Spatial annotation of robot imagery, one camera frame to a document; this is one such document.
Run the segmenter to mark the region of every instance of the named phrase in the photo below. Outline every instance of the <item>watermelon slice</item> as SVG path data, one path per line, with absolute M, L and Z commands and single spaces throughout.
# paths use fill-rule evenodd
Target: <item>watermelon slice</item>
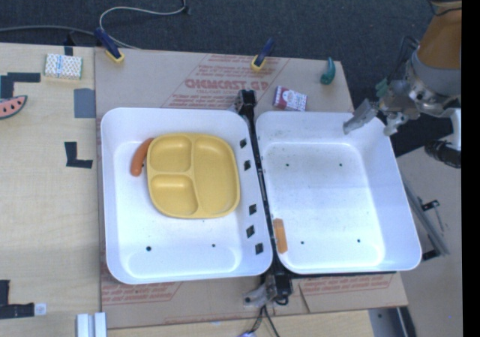
M 26 95 L 0 99 L 0 119 L 12 117 L 17 114 L 25 106 L 26 101 Z

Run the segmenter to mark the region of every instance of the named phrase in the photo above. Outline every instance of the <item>white plastic tray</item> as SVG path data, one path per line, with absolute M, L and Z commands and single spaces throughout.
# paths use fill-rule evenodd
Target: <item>white plastic tray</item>
M 256 124 L 265 188 L 298 274 L 413 269 L 422 256 L 379 119 L 348 135 L 349 113 L 267 112 Z
M 106 261 L 127 284 L 260 275 L 272 247 L 246 122 L 220 110 L 118 108 L 102 119 Z M 241 198 L 230 214 L 179 219 L 159 213 L 145 168 L 130 174 L 138 145 L 150 137 L 194 132 L 223 138 L 237 161 Z M 245 162 L 250 168 L 245 170 Z

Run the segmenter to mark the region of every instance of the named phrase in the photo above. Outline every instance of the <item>cardboard sheet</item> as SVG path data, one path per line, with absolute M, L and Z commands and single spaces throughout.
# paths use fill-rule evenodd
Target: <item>cardboard sheet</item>
M 250 69 L 252 57 L 203 53 L 124 50 L 125 60 L 116 64 L 102 49 L 95 52 L 97 128 L 102 116 L 116 107 L 163 107 L 227 109 L 239 90 L 256 90 L 256 117 L 275 109 L 277 86 L 308 96 L 307 111 L 353 111 L 340 62 L 330 85 L 320 77 L 328 62 L 268 58 L 259 72 Z M 97 133 L 99 210 L 101 215 L 102 171 L 100 135 Z M 100 241 L 104 249 L 104 239 Z M 244 293 L 258 287 L 257 277 L 208 281 L 126 285 L 101 263 L 101 302 L 109 328 L 171 323 L 234 320 L 256 317 L 258 309 L 245 308 Z M 399 273 L 293 280 L 294 292 L 286 306 L 272 314 L 308 314 L 407 304 Z

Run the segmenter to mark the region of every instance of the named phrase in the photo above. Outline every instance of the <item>yellow divided plate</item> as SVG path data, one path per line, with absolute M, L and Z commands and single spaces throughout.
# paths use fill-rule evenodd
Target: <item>yellow divided plate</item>
M 239 204 L 235 155 L 219 137 L 165 134 L 151 142 L 146 160 L 151 201 L 165 215 L 216 218 Z

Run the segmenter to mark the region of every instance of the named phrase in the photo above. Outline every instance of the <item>black carpet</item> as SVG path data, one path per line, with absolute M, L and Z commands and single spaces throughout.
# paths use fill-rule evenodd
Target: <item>black carpet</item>
M 269 37 L 273 55 L 342 62 L 354 106 L 374 98 L 374 85 L 392 71 L 403 36 L 421 39 L 432 13 L 425 0 L 186 0 L 190 15 L 155 17 L 116 11 L 105 29 L 135 47 L 252 55 Z M 93 32 L 114 6 L 174 11 L 181 0 L 0 0 L 0 29 L 25 25 L 72 26 Z M 0 41 L 63 44 L 68 32 L 0 32 Z M 95 39 L 75 33 L 81 46 Z M 396 155 L 451 132 L 447 119 L 422 116 L 391 139 Z

